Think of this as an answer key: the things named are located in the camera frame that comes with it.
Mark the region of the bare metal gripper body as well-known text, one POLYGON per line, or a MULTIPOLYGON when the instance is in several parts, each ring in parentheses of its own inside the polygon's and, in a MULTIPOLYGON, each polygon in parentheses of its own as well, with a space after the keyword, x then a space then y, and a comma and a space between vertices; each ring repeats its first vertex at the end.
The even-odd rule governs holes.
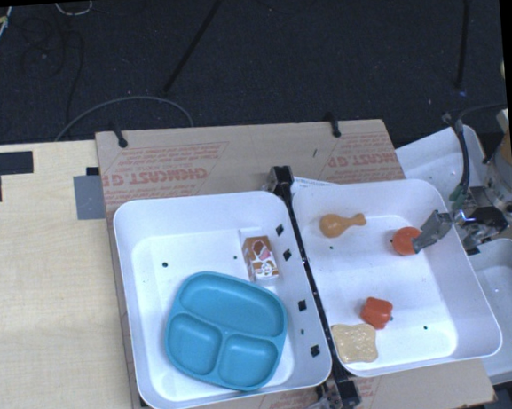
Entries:
POLYGON ((468 253, 492 240, 512 240, 512 200, 504 201, 480 185, 457 186, 449 195, 455 226, 468 253))

